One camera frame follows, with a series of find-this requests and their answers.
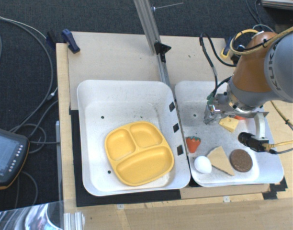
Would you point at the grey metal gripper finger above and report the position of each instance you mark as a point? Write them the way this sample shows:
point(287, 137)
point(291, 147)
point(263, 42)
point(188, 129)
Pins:
point(208, 118)
point(219, 118)

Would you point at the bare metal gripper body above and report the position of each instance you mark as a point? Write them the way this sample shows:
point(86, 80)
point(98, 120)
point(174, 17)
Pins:
point(223, 104)

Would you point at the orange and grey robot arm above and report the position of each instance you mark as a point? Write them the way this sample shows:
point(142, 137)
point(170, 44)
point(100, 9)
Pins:
point(256, 68)

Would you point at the yellow cheese wedge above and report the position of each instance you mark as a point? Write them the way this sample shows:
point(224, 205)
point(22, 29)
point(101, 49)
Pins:
point(229, 124)

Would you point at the white plastic tray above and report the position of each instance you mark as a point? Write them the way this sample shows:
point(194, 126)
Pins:
point(208, 138)
point(96, 133)

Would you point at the small orange-red toy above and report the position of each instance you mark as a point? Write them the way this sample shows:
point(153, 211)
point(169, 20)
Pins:
point(240, 118)

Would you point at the red toy strawberry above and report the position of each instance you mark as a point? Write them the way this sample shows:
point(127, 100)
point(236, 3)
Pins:
point(193, 144)

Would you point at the beige triangular bread slice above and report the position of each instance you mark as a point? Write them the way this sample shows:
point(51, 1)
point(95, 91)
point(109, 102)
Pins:
point(220, 159)

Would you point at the white toy egg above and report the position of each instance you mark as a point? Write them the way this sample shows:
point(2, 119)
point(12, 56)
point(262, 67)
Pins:
point(202, 164)

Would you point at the brown round biscuit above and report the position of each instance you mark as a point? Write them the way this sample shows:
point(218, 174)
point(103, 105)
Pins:
point(241, 160)

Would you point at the yellow divided plate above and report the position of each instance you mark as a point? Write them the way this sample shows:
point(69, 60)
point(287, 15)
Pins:
point(139, 152)

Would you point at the pale wood board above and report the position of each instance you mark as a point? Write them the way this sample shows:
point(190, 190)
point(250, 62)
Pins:
point(117, 59)

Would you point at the black cylinder on white bracket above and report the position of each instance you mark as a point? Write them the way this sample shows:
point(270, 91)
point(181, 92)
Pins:
point(253, 141)

